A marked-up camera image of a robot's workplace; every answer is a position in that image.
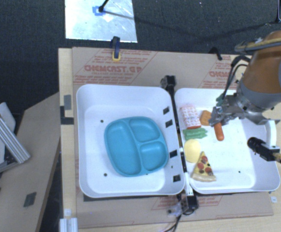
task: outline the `white tray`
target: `white tray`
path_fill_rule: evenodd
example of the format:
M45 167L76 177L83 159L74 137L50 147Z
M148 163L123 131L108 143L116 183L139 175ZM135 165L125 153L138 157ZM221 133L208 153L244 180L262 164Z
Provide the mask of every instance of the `white tray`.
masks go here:
M76 96L79 140L79 182L93 198L174 195L184 187L172 102L159 87L84 85ZM148 175L125 177L112 167L104 143L106 126L121 118L145 116L162 131L168 152L177 151L164 168ZM166 128L165 123L173 121Z
M175 94L177 111L186 104L193 104L200 116L203 110L212 111L216 105L215 99L223 92L216 89L182 88ZM178 113L181 137L185 129L183 119ZM201 150L208 156L217 181L205 183L190 178L194 190L202 194L272 191L279 187L280 176L274 161L267 162L247 146L250 137L257 137L266 141L265 126L257 126L248 119L231 120L222 127L225 139L219 142L214 129L203 126L208 130L208 136L198 139ZM195 163L187 162L189 174Z

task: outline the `blue plate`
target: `blue plate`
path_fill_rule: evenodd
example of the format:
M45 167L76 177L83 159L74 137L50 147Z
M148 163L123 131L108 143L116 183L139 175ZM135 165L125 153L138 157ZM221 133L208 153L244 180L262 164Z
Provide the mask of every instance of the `blue plate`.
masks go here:
M105 145L115 170L124 176L157 171L168 162L168 150L157 124L147 117L111 122L105 129Z

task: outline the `black carpet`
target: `black carpet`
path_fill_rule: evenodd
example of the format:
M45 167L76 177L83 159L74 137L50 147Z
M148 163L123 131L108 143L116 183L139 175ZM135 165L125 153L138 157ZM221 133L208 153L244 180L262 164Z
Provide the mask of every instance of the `black carpet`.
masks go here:
M281 29L278 0L132 0L138 43L126 49L233 54ZM58 48L109 47L65 39L64 0L0 0L0 102L20 113L56 93Z

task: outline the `pizza slice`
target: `pizza slice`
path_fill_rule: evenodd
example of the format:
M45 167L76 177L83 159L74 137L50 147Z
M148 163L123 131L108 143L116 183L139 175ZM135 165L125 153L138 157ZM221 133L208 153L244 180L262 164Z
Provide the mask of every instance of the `pizza slice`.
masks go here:
M208 158L203 151L200 153L199 159L194 167L191 177L194 180L203 182L212 182L217 180L208 162Z

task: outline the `metal plate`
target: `metal plate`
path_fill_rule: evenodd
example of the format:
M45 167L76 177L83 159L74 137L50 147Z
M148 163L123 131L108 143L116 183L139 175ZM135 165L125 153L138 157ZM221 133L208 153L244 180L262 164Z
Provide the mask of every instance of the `metal plate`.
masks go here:
M103 13L98 7L105 0L65 0L66 38L137 42L132 0L109 0Z

